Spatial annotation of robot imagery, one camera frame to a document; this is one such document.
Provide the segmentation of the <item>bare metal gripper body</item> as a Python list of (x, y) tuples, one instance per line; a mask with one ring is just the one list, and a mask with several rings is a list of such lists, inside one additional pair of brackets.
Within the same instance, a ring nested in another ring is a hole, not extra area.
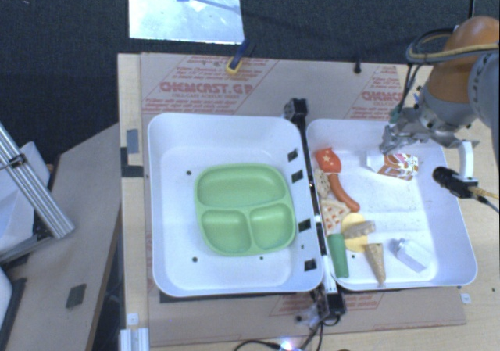
[(429, 106), (397, 106), (393, 109), (393, 142), (457, 143), (455, 133), (462, 125), (463, 111), (458, 106), (445, 106), (437, 111)]

